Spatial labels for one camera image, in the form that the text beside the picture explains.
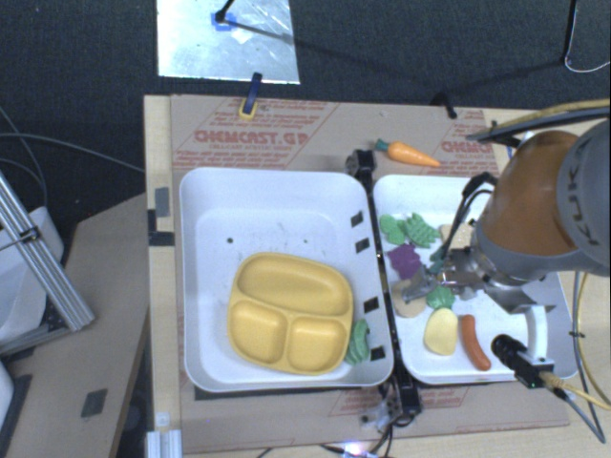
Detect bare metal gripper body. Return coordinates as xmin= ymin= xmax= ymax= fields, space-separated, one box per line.
xmin=441 ymin=248 xmax=500 ymax=299

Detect tan biscuit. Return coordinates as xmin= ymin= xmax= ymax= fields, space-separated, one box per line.
xmin=392 ymin=278 xmax=427 ymax=320

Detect green broccoli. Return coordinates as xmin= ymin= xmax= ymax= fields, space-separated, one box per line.
xmin=425 ymin=284 xmax=456 ymax=311

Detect beige bread slice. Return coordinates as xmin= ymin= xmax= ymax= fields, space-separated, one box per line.
xmin=437 ymin=223 xmax=476 ymax=253

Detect purple grapes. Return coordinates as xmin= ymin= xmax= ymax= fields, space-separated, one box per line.
xmin=387 ymin=243 xmax=424 ymax=281

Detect yellow toy potato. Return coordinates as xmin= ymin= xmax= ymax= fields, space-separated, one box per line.
xmin=423 ymin=306 xmax=460 ymax=357

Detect orange sausage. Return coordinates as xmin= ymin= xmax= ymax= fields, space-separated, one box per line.
xmin=458 ymin=314 xmax=493 ymax=372

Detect green ridged toy leaf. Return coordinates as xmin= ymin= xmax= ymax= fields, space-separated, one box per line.
xmin=402 ymin=212 xmax=442 ymax=250

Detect thin black rod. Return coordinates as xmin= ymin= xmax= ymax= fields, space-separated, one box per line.
xmin=358 ymin=169 xmax=410 ymax=386

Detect green toy lettuce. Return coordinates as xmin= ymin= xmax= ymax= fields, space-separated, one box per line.
xmin=344 ymin=318 xmax=371 ymax=367

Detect white plastic tray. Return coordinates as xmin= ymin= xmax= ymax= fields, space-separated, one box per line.
xmin=179 ymin=166 xmax=395 ymax=393
xmin=371 ymin=174 xmax=579 ymax=385

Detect yellow divided plate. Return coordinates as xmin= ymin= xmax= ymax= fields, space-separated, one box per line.
xmin=225 ymin=251 xmax=356 ymax=377

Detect orange carrot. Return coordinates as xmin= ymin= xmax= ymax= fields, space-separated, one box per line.
xmin=373 ymin=137 xmax=442 ymax=169

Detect brown cardboard board red print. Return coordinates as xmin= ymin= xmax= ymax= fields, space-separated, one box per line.
xmin=169 ymin=94 xmax=574 ymax=448

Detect black cylinder on white bracket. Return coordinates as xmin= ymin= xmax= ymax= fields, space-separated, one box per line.
xmin=491 ymin=302 xmax=558 ymax=390

